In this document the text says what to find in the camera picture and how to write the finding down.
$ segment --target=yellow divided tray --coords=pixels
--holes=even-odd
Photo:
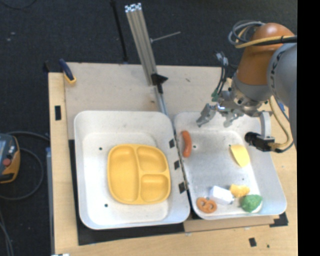
[[[113,198],[130,205],[160,203],[171,189],[166,156],[149,145],[113,147],[108,154],[107,179]]]

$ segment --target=emergency stop button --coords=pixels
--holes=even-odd
[[[9,165],[11,165],[11,159],[9,159],[9,158],[3,159],[2,164],[5,167],[8,167]]]

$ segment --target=yellow cable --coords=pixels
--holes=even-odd
[[[277,148],[282,148],[282,147],[285,147],[289,141],[290,141],[290,136],[289,136],[289,132],[286,130],[286,128],[284,127],[284,125],[281,123],[281,121],[279,120],[279,117],[278,115],[276,114],[275,112],[275,109],[274,109],[274,105],[271,101],[271,98],[269,99],[269,102],[270,102],[270,107],[271,107],[271,110],[274,114],[274,117],[276,119],[276,121],[278,122],[278,124],[281,126],[282,130],[284,131],[285,135],[286,135],[286,142],[284,143],[276,143],[276,142],[270,142],[268,143],[268,145],[271,147],[271,149],[274,151],[275,149]]]
[[[239,48],[244,48],[244,47],[256,45],[259,43],[265,43],[265,42],[269,42],[269,41],[273,41],[273,40],[281,40],[281,39],[286,39],[286,38],[292,38],[292,36],[286,35],[286,36],[272,36],[272,37],[261,38],[261,39],[245,42],[242,44],[237,44],[237,45],[235,45],[235,48],[239,49]]]

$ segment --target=wooden table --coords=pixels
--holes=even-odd
[[[105,78],[118,73],[117,77],[120,81],[145,83],[144,73],[139,65],[70,63],[70,68],[77,77],[77,83],[80,83],[81,77],[95,72]],[[159,66],[157,68],[160,75],[169,77],[163,88],[170,117],[173,117],[175,112],[201,111],[205,103],[210,101],[210,95],[220,77],[220,69],[217,67]],[[108,79],[108,81],[111,84],[109,84],[110,87],[119,84],[119,81],[114,79]],[[52,254],[70,254],[70,256],[298,255],[297,151],[294,146],[282,154],[271,153],[287,200],[285,215],[288,225],[270,227],[270,224],[277,221],[279,216],[228,221],[187,220],[184,222],[184,233],[79,245],[68,144],[72,136],[68,134],[70,133],[68,125],[70,126],[72,120],[68,120],[66,111],[66,90],[69,85],[66,85],[63,74],[56,72],[48,74],[48,82],[52,171],[52,176],[49,176],[49,178],[52,177],[51,186],[49,186],[52,195],[50,206]],[[177,95],[175,87],[178,88],[181,83],[183,83],[184,94]],[[111,109],[117,107],[117,102],[121,104],[119,99],[114,100],[114,104],[110,105]],[[124,96],[122,100],[125,102],[128,99]],[[149,102],[150,106],[147,108],[154,108],[154,100],[151,98]],[[104,108],[99,103],[97,105],[97,109]],[[281,115],[280,119],[286,128],[290,129]],[[285,139],[285,134],[274,117],[271,121],[272,135],[281,142]]]

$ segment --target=black floor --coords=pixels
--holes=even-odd
[[[128,63],[139,57],[124,12],[132,0],[116,8]],[[215,51],[237,65],[242,50],[228,43],[228,33],[241,20],[280,23],[297,34],[298,0],[141,0],[152,39],[178,35],[152,44],[157,65],[218,66]],[[48,83],[43,65],[60,72],[58,60],[122,63],[124,54],[108,0],[0,1],[0,133],[29,131],[50,134]],[[35,153],[47,170],[45,140],[19,135],[22,148]],[[37,161],[21,153],[17,179],[0,184],[0,195],[18,197],[32,191],[41,177]],[[51,255],[47,174],[35,194],[22,200],[0,198],[6,231],[16,256]],[[0,256],[6,255],[0,231]]]

